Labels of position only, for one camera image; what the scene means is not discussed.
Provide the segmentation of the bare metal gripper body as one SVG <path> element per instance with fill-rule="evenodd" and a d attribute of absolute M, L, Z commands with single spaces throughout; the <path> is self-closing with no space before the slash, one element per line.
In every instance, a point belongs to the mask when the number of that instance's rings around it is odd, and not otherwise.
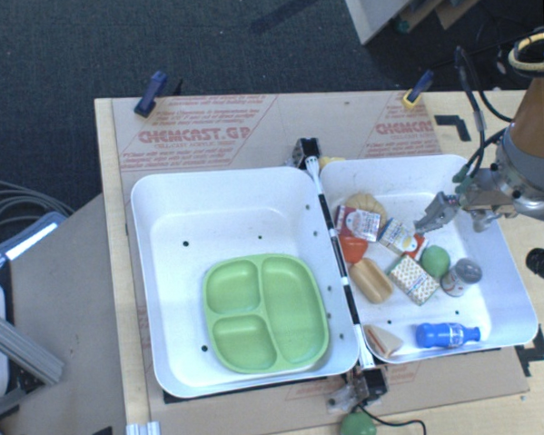
<path fill-rule="evenodd" d="M 481 168 L 457 186 L 460 207 L 471 216 L 474 210 L 489 210 L 507 219 L 524 215 L 544 222 L 544 187 L 503 164 Z"/>

